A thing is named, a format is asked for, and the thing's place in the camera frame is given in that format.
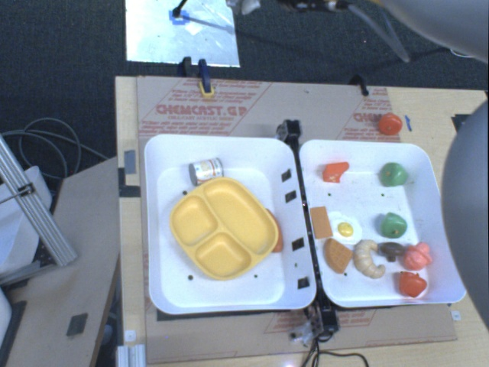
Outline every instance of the metal plate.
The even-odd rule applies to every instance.
[[[125,0],[127,59],[179,63],[204,58],[215,67],[239,67],[232,10],[225,0],[188,0],[182,18],[171,11],[181,0]]]

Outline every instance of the blue tape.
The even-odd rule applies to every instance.
[[[182,10],[180,12],[180,16],[178,18],[175,18],[173,16],[172,10],[168,11],[168,17],[170,18],[170,21],[175,24],[176,26],[181,26],[182,24],[187,24],[190,23],[189,20],[189,13],[187,11]]]
[[[406,126],[407,126],[408,130],[410,132],[412,132],[413,130],[411,129],[411,120],[410,120],[410,118],[407,115],[405,115],[404,116],[404,119],[406,120]]]

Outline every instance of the tray hinge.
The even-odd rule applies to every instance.
[[[287,144],[293,152],[294,160],[296,162],[297,179],[299,181],[300,198],[302,200],[304,219],[306,221],[307,237],[309,239],[309,247],[311,250],[311,258],[313,260],[314,276],[316,279],[316,298],[314,304],[319,309],[319,315],[322,320],[323,333],[319,336],[330,336],[334,332],[338,331],[338,317],[336,315],[336,306],[326,296],[324,288],[322,287],[321,272],[319,270],[319,262],[315,249],[313,226],[311,219],[309,218],[309,207],[307,205],[306,188],[304,187],[304,178],[302,173],[302,166],[300,164],[299,156],[299,137],[302,134],[299,120],[285,120],[277,127],[276,138]]]

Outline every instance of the toy mushroom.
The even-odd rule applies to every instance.
[[[379,250],[387,257],[389,262],[395,262],[396,257],[403,255],[406,248],[400,243],[385,242],[379,244]]]

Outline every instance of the toy food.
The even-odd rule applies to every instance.
[[[395,262],[396,257],[404,254],[406,248],[400,243],[384,242],[379,244],[379,252],[383,253],[389,262]]]
[[[406,220],[392,212],[389,212],[381,223],[381,234],[386,238],[399,238],[404,235],[406,229]]]
[[[417,273],[400,272],[399,292],[402,295],[417,297],[426,289],[427,285],[426,280]]]
[[[369,278],[381,278],[385,273],[385,266],[374,264],[371,257],[371,250],[378,250],[377,243],[370,239],[364,239],[357,243],[353,252],[353,262],[355,267]]]
[[[404,254],[404,267],[410,271],[420,271],[432,261],[429,246],[425,242],[408,247]]]
[[[348,222],[341,222],[338,224],[338,232],[342,236],[352,236],[353,235],[353,227]]]
[[[189,164],[190,180],[194,186],[203,184],[212,178],[222,177],[224,170],[218,158]]]
[[[386,163],[381,170],[381,183],[385,187],[404,185],[407,180],[407,172],[398,163]]]
[[[326,241],[324,256],[329,267],[336,273],[343,273],[353,256],[353,252],[333,238]]]
[[[322,172],[322,180],[325,182],[339,183],[341,176],[349,168],[350,164],[348,162],[327,164],[324,171]]]
[[[384,135],[396,135],[403,127],[403,120],[394,113],[382,115],[378,123],[378,128]]]
[[[315,206],[310,209],[313,221],[314,236],[316,239],[329,238],[333,236],[331,224],[329,223],[328,211],[325,206]]]
[[[280,253],[283,250],[282,229],[280,228],[280,224],[278,224],[277,218],[273,215],[273,213],[269,209],[267,209],[267,211],[270,214],[270,216],[272,216],[272,219],[274,220],[278,228],[278,240],[277,240],[277,244],[274,247],[274,250],[272,250],[272,253]]]
[[[354,216],[339,211],[328,213],[333,238],[344,245],[356,245],[361,241],[363,229]]]

